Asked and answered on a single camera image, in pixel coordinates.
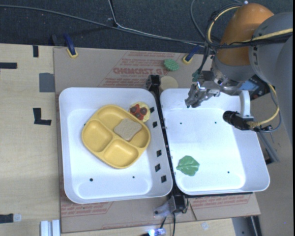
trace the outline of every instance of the toy bread slice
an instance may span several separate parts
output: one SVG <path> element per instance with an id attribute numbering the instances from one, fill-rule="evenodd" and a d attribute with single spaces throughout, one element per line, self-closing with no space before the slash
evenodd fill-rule
<path id="1" fill-rule="evenodd" d="M 114 132 L 126 141 L 130 141 L 141 129 L 141 124 L 125 118 L 114 128 Z"/>

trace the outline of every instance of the green lettuce leaf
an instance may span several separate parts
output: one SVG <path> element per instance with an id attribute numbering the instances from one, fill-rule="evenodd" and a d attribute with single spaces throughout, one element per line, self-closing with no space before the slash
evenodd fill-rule
<path id="1" fill-rule="evenodd" d="M 179 160 L 177 170 L 188 176 L 194 176 L 199 169 L 200 164 L 190 155 L 184 156 Z"/>

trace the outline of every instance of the wire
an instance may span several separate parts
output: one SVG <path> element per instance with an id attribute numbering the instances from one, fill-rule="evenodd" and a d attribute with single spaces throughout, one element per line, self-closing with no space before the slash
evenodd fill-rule
<path id="1" fill-rule="evenodd" d="M 271 91 L 273 92 L 273 94 L 275 95 L 276 97 L 276 92 L 275 92 L 275 89 L 274 87 L 271 85 L 271 84 L 268 84 L 268 86 L 270 87 Z M 276 110 L 275 110 L 275 113 L 268 119 L 266 120 L 263 120 L 263 121 L 248 121 L 247 124 L 251 127 L 251 128 L 255 128 L 255 127 L 258 127 L 258 126 L 261 126 L 265 123 L 268 123 L 270 121 L 272 121 L 279 113 L 280 111 L 280 108 L 279 106 L 276 104 Z"/>
<path id="2" fill-rule="evenodd" d="M 215 49 L 226 49 L 226 48 L 240 48 L 244 46 L 254 46 L 260 44 L 268 44 L 274 42 L 282 42 L 286 41 L 290 36 L 293 34 L 293 28 L 280 30 L 277 32 L 269 33 L 263 36 L 254 37 L 252 36 L 251 39 L 239 42 L 233 42 L 231 44 L 220 44 L 214 43 L 211 39 L 211 31 L 214 23 L 217 19 L 222 16 L 224 13 L 232 10 L 238 9 L 242 6 L 242 4 L 230 4 L 226 5 L 225 7 L 221 8 L 219 12 L 216 13 L 211 19 L 211 22 L 208 24 L 207 32 L 206 32 L 206 42 L 208 42 L 209 46 Z"/>
<path id="3" fill-rule="evenodd" d="M 173 227 L 173 234 L 172 234 L 172 236 L 175 235 L 175 227 L 176 227 L 176 216 L 175 216 L 175 213 L 174 212 L 173 212 L 173 218 L 174 218 L 174 221 L 173 221 L 174 227 Z"/>
<path id="4" fill-rule="evenodd" d="M 162 222 L 162 224 L 161 224 L 161 226 L 159 228 L 163 228 L 166 218 L 167 218 L 167 216 L 165 216 L 165 218 L 164 218 L 164 220 L 163 220 L 163 222 Z"/>
<path id="5" fill-rule="evenodd" d="M 143 37 L 150 37 L 150 38 L 155 38 L 155 39 L 159 39 L 159 40 L 180 42 L 180 43 L 189 44 L 189 45 L 199 45 L 199 44 L 202 45 L 203 44 L 203 42 L 199 42 L 199 41 L 163 37 L 163 36 L 148 34 L 148 33 L 140 32 L 140 31 L 129 30 L 127 28 L 123 29 L 123 28 L 118 28 L 118 27 L 112 27 L 112 26 L 108 26 L 108 25 L 105 25 L 105 24 L 102 24 L 102 23 L 99 23 L 99 22 L 96 22 L 96 21 L 89 20 L 89 19 L 85 19 L 85 18 L 81 18 L 81 17 L 77 17 L 77 16 L 73 16 L 73 15 L 69 15 L 69 14 L 65 14 L 65 13 L 57 12 L 57 11 L 53 11 L 53 10 L 42 9 L 42 8 L 35 8 L 35 7 L 28 7 L 28 6 L 18 6 L 18 5 L 6 5 L 6 4 L 0 4 L 0 8 L 13 8 L 13 9 L 25 9 L 25 10 L 41 11 L 41 12 L 45 12 L 45 13 L 55 14 L 55 15 L 68 17 L 68 18 L 71 18 L 71 19 L 76 19 L 76 20 L 80 20 L 80 21 L 83 21 L 83 22 L 95 24 L 95 25 L 102 26 L 102 27 L 105 27 L 105 28 L 108 28 L 108 29 L 112 29 L 112 30 L 119 30 L 119 31 L 122 31 L 122 32 L 143 36 Z"/>
<path id="6" fill-rule="evenodd" d="M 192 77 L 194 79 L 198 79 L 202 69 L 203 69 L 203 66 L 204 64 L 206 63 L 206 60 L 209 56 L 209 53 L 210 53 L 210 48 L 208 46 L 208 44 L 205 44 L 205 47 L 204 47 L 204 50 L 203 50 L 203 58 L 202 58 L 202 62 L 201 62 L 201 65 L 200 67 L 192 74 Z"/>
<path id="7" fill-rule="evenodd" d="M 272 90 L 270 90 L 270 94 L 271 94 L 271 98 L 272 98 L 275 106 L 277 107 L 278 106 L 278 103 L 276 102 L 275 95 L 274 95 L 274 93 L 273 93 Z M 281 126 L 281 123 L 282 123 L 282 117 L 281 117 L 281 111 L 279 111 L 279 123 L 278 123 L 278 125 L 275 128 L 272 128 L 270 130 L 263 130 L 260 127 L 260 130 L 258 132 L 260 132 L 260 133 L 272 133 L 272 132 L 274 132 L 274 131 L 276 131 L 276 130 L 279 129 L 279 127 Z"/>
<path id="8" fill-rule="evenodd" d="M 117 22 L 117 19 L 116 19 L 116 16 L 115 16 L 115 12 L 114 12 L 114 9 L 113 9 L 113 5 L 112 5 L 112 1 L 111 0 L 108 0 L 108 3 L 109 3 L 109 7 L 110 7 L 110 10 L 111 10 L 112 16 L 113 16 L 113 20 L 114 20 L 115 24 L 119 28 L 124 29 L 124 30 L 128 30 L 128 31 L 131 31 L 131 32 L 136 32 L 136 33 L 139 33 L 139 34 L 143 34 L 143 35 L 146 35 L 146 36 L 150 36 L 150 37 L 157 37 L 157 38 L 160 38 L 161 37 L 161 36 L 158 36 L 158 35 L 146 33 L 146 32 L 143 32 L 143 31 L 136 30 L 136 29 L 131 29 L 131 28 L 123 27 L 121 24 L 119 24 Z M 192 43 L 190 41 L 185 41 L 184 43 L 191 44 L 191 45 L 197 45 L 197 44 Z"/>
<path id="9" fill-rule="evenodd" d="M 190 5 L 190 16 L 191 16 L 191 19 L 192 19 L 192 21 L 193 21 L 193 24 L 195 25 L 195 27 L 196 27 L 196 29 L 198 30 L 199 34 L 201 35 L 201 37 L 202 37 L 203 39 L 205 39 L 206 37 L 205 37 L 205 35 L 203 34 L 203 32 L 201 31 L 200 27 L 198 26 L 198 24 L 197 24 L 197 22 L 196 22 L 196 20 L 195 20 L 195 17 L 194 17 L 194 15 L 193 15 L 193 5 L 194 5 L 195 1 L 196 1 L 196 0 L 192 0 L 192 2 L 191 2 L 191 5 Z M 238 1 L 238 0 L 232 0 L 232 1 L 237 2 L 237 3 L 241 3 L 241 1 Z"/>
<path id="10" fill-rule="evenodd" d="M 186 208 L 181 213 L 187 213 L 188 208 L 189 208 L 189 200 L 187 199 Z"/>

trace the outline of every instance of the blue clamp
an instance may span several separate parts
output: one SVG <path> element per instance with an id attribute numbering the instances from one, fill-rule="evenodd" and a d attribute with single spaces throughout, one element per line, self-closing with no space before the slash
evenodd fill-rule
<path id="1" fill-rule="evenodd" d="M 76 58 L 78 56 L 78 52 L 74 48 L 74 44 L 72 42 L 72 39 L 70 38 L 69 34 L 64 33 L 63 38 L 68 46 L 67 52 L 69 53 L 69 56 L 71 58 Z"/>
<path id="2" fill-rule="evenodd" d="M 182 58 L 182 62 L 185 64 L 190 64 L 192 57 L 196 54 L 196 52 L 201 48 L 200 45 L 195 46 L 189 54 Z"/>

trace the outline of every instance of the yellow cable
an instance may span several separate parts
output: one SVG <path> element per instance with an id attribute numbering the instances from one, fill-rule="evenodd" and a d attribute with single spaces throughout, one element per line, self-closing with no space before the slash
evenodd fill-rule
<path id="1" fill-rule="evenodd" d="M 215 17 L 214 21 L 212 21 L 211 25 L 209 26 L 208 30 L 207 30 L 207 38 L 208 40 L 212 43 L 212 40 L 211 40 L 211 30 L 212 30 L 212 27 L 215 23 L 215 21 L 220 17 L 222 16 L 224 13 L 228 12 L 229 10 L 232 10 L 232 9 L 236 9 L 236 8 L 239 8 L 241 7 L 241 5 L 238 5 L 238 6 L 234 6 L 234 7 L 231 7 L 231 8 L 228 8 L 226 10 L 223 10 L 220 14 L 217 15 L 217 17 Z"/>
<path id="2" fill-rule="evenodd" d="M 207 38 L 208 40 L 212 42 L 211 40 L 211 31 L 212 31 L 212 28 L 213 28 L 213 25 L 215 23 L 215 21 L 220 17 L 222 16 L 224 13 L 228 12 L 229 10 L 232 10 L 232 9 L 236 9 L 236 8 L 239 8 L 241 6 L 234 6 L 234 7 L 231 7 L 231 8 L 228 8 L 224 11 L 222 11 L 220 14 L 218 14 L 214 21 L 212 21 L 211 25 L 209 26 L 208 30 L 207 30 Z M 254 37 L 252 39 L 248 39 L 248 40 L 245 40 L 245 41 L 242 41 L 241 43 L 247 43 L 247 42 L 250 42 L 250 41 L 254 41 L 254 40 L 260 40 L 260 39 L 267 39 L 267 38 L 271 38 L 271 37 L 274 37 L 274 36 L 279 36 L 279 35 L 284 35 L 284 34 L 287 34 L 287 33 L 291 33 L 293 32 L 293 28 L 289 28 L 289 29 L 284 29 L 284 30 L 280 30 L 280 31 L 277 31 L 277 32 L 273 32 L 273 33 L 269 33 L 269 34 L 266 34 L 266 35 L 263 35 L 263 36 L 259 36 L 259 37 Z"/>
<path id="3" fill-rule="evenodd" d="M 242 41 L 242 43 L 244 43 L 244 42 L 250 42 L 250 41 L 254 41 L 254 40 L 259 40 L 259 39 L 267 39 L 267 38 L 270 38 L 270 37 L 284 35 L 284 34 L 291 33 L 291 32 L 293 32 L 293 28 L 276 31 L 276 32 L 269 33 L 269 34 L 266 34 L 266 35 L 263 35 L 263 36 L 259 36 L 259 37 L 254 37 L 252 39 Z"/>
<path id="4" fill-rule="evenodd" d="M 269 88 L 272 90 L 273 94 L 275 95 L 276 97 L 276 91 L 274 89 L 274 87 L 271 85 L 271 84 L 268 84 Z M 251 128 L 254 128 L 254 127 L 258 127 L 258 126 L 261 126 L 265 123 L 268 123 L 270 121 L 272 121 L 279 113 L 280 109 L 279 107 L 277 106 L 276 107 L 276 111 L 275 113 L 269 118 L 269 119 L 266 119 L 266 120 L 263 120 L 263 121 L 248 121 L 247 124 L 251 127 Z"/>

